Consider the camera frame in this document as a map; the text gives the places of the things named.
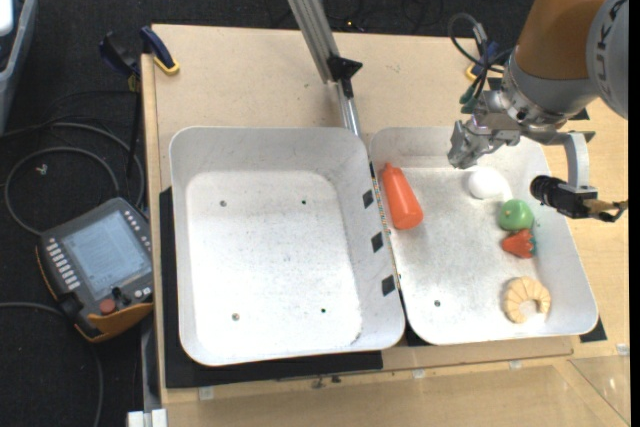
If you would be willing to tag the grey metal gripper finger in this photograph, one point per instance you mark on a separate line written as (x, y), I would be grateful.
(457, 145)
(474, 156)

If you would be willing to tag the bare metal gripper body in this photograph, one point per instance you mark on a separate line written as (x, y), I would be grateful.
(495, 122)

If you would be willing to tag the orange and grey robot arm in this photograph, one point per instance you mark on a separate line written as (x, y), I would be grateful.
(565, 35)

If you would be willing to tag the white egg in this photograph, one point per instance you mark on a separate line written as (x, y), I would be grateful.
(485, 184)

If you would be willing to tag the green apple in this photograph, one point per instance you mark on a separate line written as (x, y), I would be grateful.
(516, 216)

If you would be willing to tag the orange bottle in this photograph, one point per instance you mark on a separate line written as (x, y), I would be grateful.
(401, 200)

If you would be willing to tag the red strawberry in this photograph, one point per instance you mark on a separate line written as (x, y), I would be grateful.
(519, 245)

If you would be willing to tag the white plastic tray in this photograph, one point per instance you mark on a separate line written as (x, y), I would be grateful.
(270, 255)
(460, 265)

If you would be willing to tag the beige croissant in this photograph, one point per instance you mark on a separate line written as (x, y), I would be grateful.
(525, 295)

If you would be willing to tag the pale wood board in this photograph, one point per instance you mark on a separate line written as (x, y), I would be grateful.
(250, 85)

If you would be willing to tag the black cylinder on white bracket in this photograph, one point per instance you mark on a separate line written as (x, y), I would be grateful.
(560, 197)

